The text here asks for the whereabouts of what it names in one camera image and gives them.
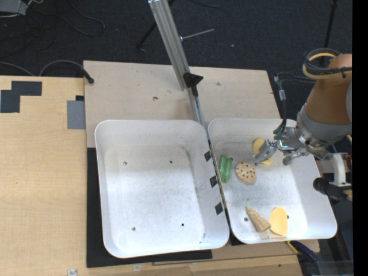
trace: toy waffle cone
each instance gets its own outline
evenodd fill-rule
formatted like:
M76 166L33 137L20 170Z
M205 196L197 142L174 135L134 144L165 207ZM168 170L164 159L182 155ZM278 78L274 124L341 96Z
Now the toy waffle cone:
M258 232L266 231L267 229L271 228L271 224L263 218L259 213L253 210L252 207L246 207L247 213L251 218L252 223L255 225L255 228Z

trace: wooden table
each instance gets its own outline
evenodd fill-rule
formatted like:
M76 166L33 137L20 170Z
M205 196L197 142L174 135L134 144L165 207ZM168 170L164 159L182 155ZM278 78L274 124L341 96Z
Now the wooden table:
M2 275L302 275L283 242L213 250L211 260L86 267L86 148L107 118L191 118L171 66L85 62L95 79L0 76L42 82L20 96L19 113L0 113L0 267ZM206 124L216 117L279 118L265 71L192 67ZM67 102L85 96L86 129L68 129ZM303 241L319 251L317 240Z

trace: empty white tray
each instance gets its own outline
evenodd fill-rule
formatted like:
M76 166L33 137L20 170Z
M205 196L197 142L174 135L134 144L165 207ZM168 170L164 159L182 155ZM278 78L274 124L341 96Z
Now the empty white tray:
M334 212L328 197L313 188L320 176L313 155L295 158L288 166L282 164L283 154L277 151L272 164L255 167L257 178L251 185L239 180L234 172L238 162L254 166L252 142L256 138L273 139L273 130L281 120L219 118L209 124L209 137L216 163L222 154L233 158L231 177L221 183L231 230L243 243L266 243L285 240L327 239L337 230ZM288 120L288 125L295 121ZM246 206L254 208L266 220L276 206L286 210L289 219L287 236L270 230L258 232L247 218Z
M226 244L229 226L199 123L106 120L95 140L109 253L131 258Z

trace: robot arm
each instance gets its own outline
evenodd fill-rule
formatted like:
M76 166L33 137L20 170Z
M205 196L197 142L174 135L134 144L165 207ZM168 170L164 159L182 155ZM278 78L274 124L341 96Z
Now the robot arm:
M320 57L331 58L326 68L313 64L313 60ZM327 148L352 134L352 54L341 54L329 48L316 49L307 54L302 69L315 83L297 115L296 126L287 126L284 118L274 131L275 141L266 140L254 156L254 162L257 165L277 150L285 156L284 165L291 164L299 156L312 154L331 162L335 174L331 187L337 187L334 191L346 192L350 184L346 183L343 156L332 154ZM285 101L283 90L280 90L280 96ZM328 194L326 181L316 180L314 186Z

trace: yellow oval object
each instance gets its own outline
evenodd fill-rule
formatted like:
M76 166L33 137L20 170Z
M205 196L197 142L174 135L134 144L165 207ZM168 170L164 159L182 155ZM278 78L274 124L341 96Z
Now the yellow oval object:
M277 235L285 237L288 232L288 215L285 210L278 206L274 208L270 214L269 223L271 224L270 230Z
M262 146L263 142L265 142L265 140L262 138L257 138L256 140L253 141L253 154L254 155L258 154L259 148ZM260 163L270 164L272 163L272 158L268 158Z

